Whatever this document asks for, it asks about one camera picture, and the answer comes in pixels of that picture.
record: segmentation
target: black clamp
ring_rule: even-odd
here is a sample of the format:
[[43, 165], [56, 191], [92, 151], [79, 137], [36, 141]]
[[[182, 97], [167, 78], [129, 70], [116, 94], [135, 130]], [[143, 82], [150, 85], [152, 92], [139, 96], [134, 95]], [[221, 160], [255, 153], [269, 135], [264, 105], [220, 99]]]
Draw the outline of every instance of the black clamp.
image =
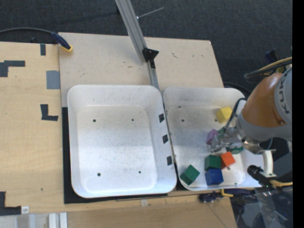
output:
[[159, 51], [144, 48], [142, 54], [146, 62], [150, 61], [151, 68], [155, 68], [154, 58], [157, 56]]

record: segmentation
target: yellow cable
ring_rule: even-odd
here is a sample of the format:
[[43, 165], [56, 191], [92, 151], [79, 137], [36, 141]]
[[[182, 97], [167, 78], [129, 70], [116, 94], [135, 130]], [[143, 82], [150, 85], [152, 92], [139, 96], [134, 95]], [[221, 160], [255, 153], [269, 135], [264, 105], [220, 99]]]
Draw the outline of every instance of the yellow cable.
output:
[[285, 186], [291, 186], [293, 182], [280, 182], [277, 180], [270, 180], [269, 181], [274, 187], [285, 187]]
[[220, 194], [221, 194], [223, 197], [231, 197], [231, 198], [233, 197], [233, 194], [225, 193], [225, 192], [224, 192], [224, 189], [221, 189], [221, 190], [220, 190]]
[[287, 57], [287, 58], [278, 60], [278, 61], [276, 61], [276, 62], [274, 62], [274, 63], [271, 63], [271, 64], [269, 64], [269, 65], [267, 65], [267, 66], [265, 66], [265, 67], [260, 68], [258, 71], [263, 70], [263, 69], [267, 69], [267, 68], [269, 68], [269, 67], [278, 65], [278, 64], [280, 64], [280, 63], [284, 63], [284, 62], [290, 61], [290, 60], [292, 60], [292, 59], [293, 59], [293, 57]]

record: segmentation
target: yellow cube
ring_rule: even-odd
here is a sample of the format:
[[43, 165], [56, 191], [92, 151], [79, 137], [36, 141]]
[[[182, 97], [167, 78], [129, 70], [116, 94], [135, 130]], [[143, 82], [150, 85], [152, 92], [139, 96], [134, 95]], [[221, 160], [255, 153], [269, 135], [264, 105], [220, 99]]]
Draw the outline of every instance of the yellow cube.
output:
[[217, 112], [217, 118], [220, 123], [223, 123], [229, 119], [232, 114], [232, 109], [230, 106], [220, 108]]

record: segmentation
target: gray tape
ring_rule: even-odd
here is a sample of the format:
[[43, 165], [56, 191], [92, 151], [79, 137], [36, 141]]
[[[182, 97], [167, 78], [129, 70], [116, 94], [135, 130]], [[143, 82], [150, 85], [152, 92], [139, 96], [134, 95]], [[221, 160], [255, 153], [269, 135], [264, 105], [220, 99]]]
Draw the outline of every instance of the gray tape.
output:
[[60, 73], [58, 71], [47, 71], [47, 89], [60, 89]]
[[40, 55], [45, 56], [46, 55], [46, 45], [40, 44]]

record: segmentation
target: purple object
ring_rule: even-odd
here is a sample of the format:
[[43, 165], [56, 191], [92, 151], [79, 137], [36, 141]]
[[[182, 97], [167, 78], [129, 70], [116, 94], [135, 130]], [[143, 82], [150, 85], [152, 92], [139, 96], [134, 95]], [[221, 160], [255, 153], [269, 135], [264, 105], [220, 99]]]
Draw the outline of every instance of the purple object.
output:
[[211, 141], [212, 141], [212, 139], [214, 138], [215, 135], [218, 135], [218, 131], [215, 130], [215, 129], [212, 129], [212, 130], [208, 133], [208, 135], [207, 135], [206, 144], [211, 145]]

